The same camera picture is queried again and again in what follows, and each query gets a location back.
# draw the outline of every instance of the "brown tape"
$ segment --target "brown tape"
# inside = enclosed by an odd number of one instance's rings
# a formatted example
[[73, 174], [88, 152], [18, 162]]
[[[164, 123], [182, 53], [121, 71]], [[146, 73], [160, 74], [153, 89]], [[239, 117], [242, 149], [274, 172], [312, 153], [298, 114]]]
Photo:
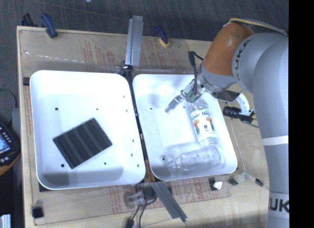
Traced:
[[248, 26], [229, 23], [224, 26], [213, 40], [204, 60], [204, 67], [211, 73], [232, 76], [231, 62], [238, 45], [254, 34]]

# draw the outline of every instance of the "gray carpet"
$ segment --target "gray carpet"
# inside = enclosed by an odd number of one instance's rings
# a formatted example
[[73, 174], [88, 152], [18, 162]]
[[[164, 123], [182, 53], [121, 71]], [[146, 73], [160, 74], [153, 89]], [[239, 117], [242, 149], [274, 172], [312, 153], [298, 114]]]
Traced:
[[[289, 24], [289, 0], [0, 0], [0, 11], [0, 88], [16, 97], [16, 26], [25, 13], [39, 26], [40, 15], [47, 12], [56, 28], [122, 34], [128, 33], [129, 19], [139, 15], [144, 17], [144, 35], [156, 36], [158, 24], [169, 37], [209, 41], [232, 17], [282, 29]], [[12, 95], [1, 91], [0, 121], [10, 121], [13, 107]]]

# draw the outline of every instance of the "clear plastic bottle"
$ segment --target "clear plastic bottle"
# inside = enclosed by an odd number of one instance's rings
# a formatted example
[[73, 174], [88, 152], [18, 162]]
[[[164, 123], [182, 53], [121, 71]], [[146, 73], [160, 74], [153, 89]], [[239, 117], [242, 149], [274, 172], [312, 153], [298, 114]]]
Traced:
[[212, 124], [211, 113], [206, 101], [200, 97], [197, 101], [190, 103], [189, 112], [200, 147], [207, 145], [219, 147], [219, 138]]
[[182, 153], [179, 157], [169, 161], [167, 167], [170, 172], [184, 173], [219, 164], [221, 164], [221, 157], [218, 149], [214, 145], [209, 145]]

